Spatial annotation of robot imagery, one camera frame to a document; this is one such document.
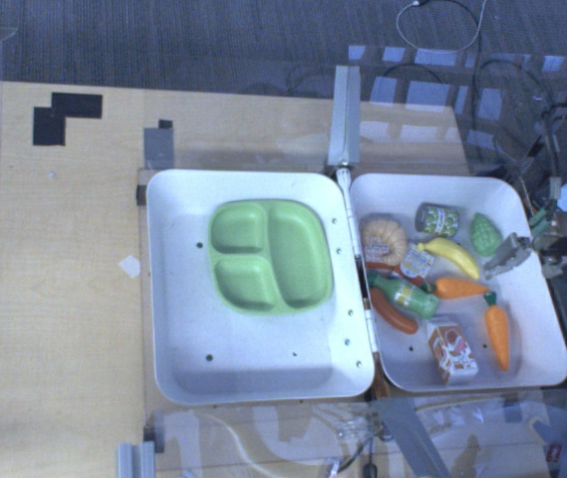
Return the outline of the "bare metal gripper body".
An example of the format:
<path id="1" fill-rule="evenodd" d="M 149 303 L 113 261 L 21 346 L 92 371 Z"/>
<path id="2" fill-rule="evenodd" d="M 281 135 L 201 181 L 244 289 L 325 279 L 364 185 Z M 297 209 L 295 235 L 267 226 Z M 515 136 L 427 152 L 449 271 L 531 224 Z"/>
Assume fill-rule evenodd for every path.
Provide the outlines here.
<path id="1" fill-rule="evenodd" d="M 541 208 L 529 219 L 531 244 L 537 253 L 567 253 L 567 212 Z"/>

